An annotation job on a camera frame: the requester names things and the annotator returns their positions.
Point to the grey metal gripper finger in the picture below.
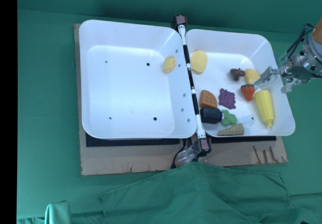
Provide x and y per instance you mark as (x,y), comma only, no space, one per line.
(270,72)
(264,80)

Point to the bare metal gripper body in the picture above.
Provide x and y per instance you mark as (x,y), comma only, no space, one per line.
(305,67)

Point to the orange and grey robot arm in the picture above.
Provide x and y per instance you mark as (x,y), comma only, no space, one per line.
(317,34)

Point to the red strawberry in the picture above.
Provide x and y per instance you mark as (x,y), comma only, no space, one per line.
(247,92)

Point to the yellow mustard bottle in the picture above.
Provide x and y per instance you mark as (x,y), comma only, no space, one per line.
(264,104)

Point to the brown mushroom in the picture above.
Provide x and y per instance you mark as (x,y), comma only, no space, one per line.
(236,73)

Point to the purple grapes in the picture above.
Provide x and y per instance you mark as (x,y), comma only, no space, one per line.
(227,98)

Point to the white plastic tray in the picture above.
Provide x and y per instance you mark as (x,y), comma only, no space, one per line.
(125,87)
(226,46)

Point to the green leaf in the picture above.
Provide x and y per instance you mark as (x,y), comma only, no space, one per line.
(229,118)

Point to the tan ice cream cone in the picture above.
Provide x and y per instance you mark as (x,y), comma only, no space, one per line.
(234,130)

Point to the orange waffle piece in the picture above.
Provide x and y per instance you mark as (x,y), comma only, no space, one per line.
(208,99)

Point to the black small bottle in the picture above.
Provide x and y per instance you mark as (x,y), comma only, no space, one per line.
(210,115)

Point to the yellow oval potato slice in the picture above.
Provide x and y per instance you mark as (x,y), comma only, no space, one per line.
(198,61)

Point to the black and white thin rod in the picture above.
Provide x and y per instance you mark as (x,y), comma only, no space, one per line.
(193,94)

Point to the yellow round biscuit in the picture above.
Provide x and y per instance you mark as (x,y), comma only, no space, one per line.
(169,64)

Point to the green cloth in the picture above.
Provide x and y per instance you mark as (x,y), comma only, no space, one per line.
(201,192)

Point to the brown cardboard board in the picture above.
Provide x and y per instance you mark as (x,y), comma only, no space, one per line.
(141,156)

